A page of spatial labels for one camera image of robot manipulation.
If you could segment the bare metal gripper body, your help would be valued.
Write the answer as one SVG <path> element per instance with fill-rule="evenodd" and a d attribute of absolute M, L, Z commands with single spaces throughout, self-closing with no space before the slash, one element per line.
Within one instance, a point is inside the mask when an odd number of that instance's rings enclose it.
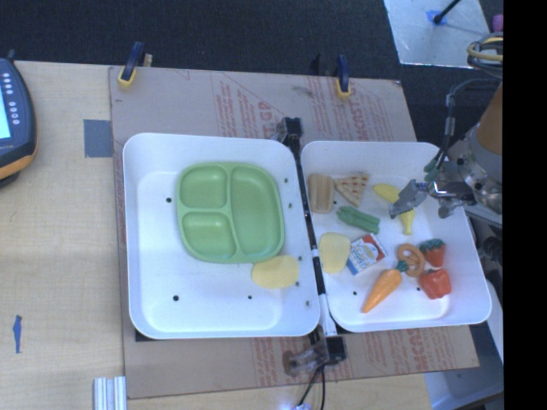
<path fill-rule="evenodd" d="M 503 158 L 474 141 L 440 149 L 427 165 L 430 195 L 474 200 L 494 214 L 503 212 Z"/>

